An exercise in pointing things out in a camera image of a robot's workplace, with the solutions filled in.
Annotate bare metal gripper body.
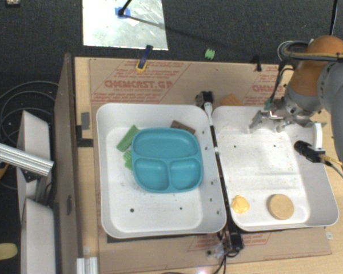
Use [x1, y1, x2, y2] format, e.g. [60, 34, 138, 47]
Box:
[266, 98, 316, 128]

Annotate orange waffle biscuit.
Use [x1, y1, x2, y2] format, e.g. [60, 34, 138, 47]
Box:
[220, 93, 244, 107]

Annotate white plastic tray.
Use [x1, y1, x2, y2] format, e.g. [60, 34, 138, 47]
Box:
[212, 104, 340, 233]
[95, 102, 228, 239]

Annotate thin black and white rod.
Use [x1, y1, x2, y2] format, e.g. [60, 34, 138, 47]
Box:
[204, 102, 236, 234]

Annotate brown chocolate bar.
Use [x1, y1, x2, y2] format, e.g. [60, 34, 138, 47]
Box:
[170, 120, 197, 135]

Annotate round tan biscuit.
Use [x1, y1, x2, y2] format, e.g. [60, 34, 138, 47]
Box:
[266, 194, 295, 220]

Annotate yellow lumpy toy food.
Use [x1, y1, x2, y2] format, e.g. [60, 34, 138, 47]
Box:
[230, 195, 250, 215]

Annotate blue divided plate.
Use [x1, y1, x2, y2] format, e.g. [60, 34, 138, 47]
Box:
[130, 127, 204, 194]

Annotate brown cardboard board, red print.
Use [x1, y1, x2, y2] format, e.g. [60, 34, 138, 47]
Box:
[88, 58, 333, 264]

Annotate green flat ridged bar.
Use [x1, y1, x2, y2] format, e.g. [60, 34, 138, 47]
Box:
[115, 124, 141, 153]

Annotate small green ridged piece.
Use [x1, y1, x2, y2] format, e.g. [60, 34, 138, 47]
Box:
[123, 150, 134, 171]

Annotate pale yellow oval toy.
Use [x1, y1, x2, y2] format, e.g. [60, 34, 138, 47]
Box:
[0, 242, 19, 261]

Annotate black cylinder on white bracket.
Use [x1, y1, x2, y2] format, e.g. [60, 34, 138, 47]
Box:
[293, 122, 327, 163]

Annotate black block with thin wires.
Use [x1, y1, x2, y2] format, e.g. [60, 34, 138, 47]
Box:
[206, 229, 244, 259]
[195, 90, 215, 107]

